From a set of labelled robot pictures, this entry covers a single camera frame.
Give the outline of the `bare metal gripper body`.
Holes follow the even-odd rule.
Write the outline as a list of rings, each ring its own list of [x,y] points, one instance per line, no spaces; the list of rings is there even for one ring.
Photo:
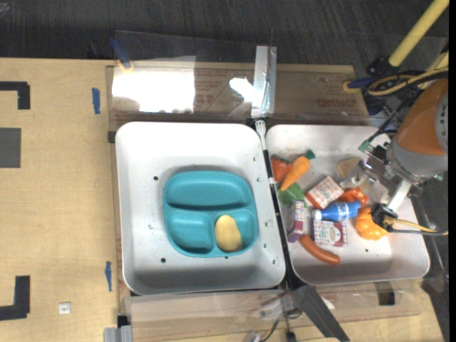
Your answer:
[[[398,186],[398,166],[389,151],[389,144],[367,144],[364,153],[366,158],[363,162],[363,169],[385,188],[396,188]]]

